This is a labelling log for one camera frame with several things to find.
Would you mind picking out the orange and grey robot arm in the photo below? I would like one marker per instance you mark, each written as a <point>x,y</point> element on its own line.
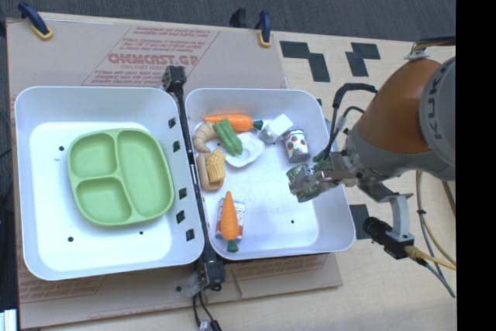
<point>399,116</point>

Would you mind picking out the beige croissant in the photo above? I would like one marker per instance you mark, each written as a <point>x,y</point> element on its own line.
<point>201,137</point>

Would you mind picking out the green asparagus bundle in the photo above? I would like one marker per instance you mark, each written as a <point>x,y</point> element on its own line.
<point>228,137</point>

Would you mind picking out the black cylinder on white bracket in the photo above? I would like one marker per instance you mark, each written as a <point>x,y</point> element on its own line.
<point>387,234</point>

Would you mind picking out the beige hot dog bun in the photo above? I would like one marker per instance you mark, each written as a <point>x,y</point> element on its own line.
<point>203,176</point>

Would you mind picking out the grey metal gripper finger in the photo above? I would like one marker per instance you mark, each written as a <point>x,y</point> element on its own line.
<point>310,194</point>
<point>300,182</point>

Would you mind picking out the white cube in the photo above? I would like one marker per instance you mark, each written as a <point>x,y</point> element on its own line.
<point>281,124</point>

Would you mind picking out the white plastic tray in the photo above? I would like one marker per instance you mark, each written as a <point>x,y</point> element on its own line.
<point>271,205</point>
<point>42,182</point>

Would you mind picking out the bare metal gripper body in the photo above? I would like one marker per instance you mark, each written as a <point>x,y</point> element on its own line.
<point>336,171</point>

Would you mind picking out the white fried egg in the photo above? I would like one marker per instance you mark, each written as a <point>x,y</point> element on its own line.
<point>252,151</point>

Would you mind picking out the white can with strawberry print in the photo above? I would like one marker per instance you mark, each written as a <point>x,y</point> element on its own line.
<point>296,146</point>

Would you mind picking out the small green can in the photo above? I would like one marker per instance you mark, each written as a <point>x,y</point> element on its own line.
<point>295,171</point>

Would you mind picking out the green divided plate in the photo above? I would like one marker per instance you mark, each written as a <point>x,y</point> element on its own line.
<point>143,170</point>

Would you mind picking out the brown cardboard board red print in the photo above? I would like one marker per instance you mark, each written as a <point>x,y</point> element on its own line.
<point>97,54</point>

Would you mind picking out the small silver can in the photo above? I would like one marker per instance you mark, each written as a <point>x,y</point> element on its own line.
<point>266,135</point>

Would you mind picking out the orange carrot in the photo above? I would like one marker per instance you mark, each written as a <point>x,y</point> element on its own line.
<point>236,121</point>
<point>228,221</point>

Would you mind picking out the yellow corn cob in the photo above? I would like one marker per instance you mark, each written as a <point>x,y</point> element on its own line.
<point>216,166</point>

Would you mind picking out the thin black and white rod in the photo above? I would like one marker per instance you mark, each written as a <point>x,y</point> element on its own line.
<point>192,166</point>

